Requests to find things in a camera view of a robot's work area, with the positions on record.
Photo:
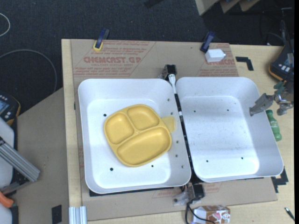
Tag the white plastic tray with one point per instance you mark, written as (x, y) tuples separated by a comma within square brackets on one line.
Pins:
[(98, 148), (222, 136)]

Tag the brown and white carton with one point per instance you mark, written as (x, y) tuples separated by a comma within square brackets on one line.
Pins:
[(215, 214)]

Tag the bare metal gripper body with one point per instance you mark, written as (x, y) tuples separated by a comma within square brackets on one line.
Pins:
[(286, 94)]

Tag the small white box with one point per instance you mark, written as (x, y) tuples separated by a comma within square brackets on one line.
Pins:
[(214, 55)]

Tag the green plastic bottle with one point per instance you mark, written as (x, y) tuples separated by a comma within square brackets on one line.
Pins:
[(275, 127)]

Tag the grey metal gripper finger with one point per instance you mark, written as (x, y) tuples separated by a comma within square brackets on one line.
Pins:
[(284, 109), (261, 104)]

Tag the yellow divided plate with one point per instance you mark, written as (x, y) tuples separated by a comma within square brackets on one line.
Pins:
[(140, 146)]

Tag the thin black and white rod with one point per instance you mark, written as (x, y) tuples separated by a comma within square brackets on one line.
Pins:
[(179, 111)]

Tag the brown cardboard board red print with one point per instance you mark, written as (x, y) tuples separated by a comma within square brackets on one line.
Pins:
[(144, 55)]

